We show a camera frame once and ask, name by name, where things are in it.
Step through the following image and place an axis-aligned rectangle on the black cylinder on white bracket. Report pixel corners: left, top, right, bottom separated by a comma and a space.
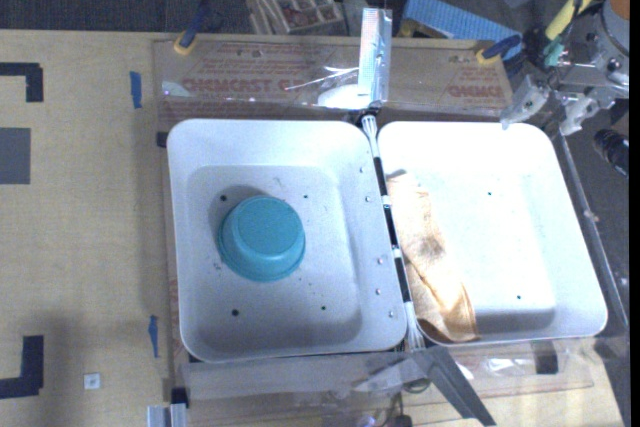
592, 128, 630, 178

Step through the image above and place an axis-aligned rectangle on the teal bowl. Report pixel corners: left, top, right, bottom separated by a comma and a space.
215, 194, 308, 283

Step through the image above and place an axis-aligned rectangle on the brown cardboard board red print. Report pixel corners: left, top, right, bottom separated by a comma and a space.
151, 34, 601, 402

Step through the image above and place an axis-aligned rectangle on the tan cloth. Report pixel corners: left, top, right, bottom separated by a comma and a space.
385, 171, 482, 345

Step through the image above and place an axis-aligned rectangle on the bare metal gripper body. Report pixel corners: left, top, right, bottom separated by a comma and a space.
547, 50, 630, 110

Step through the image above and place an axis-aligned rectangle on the white plastic tray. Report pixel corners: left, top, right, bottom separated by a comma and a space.
376, 120, 610, 348
165, 117, 409, 364

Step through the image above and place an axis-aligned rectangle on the thin black and white rod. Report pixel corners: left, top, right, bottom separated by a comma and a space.
360, 113, 427, 354

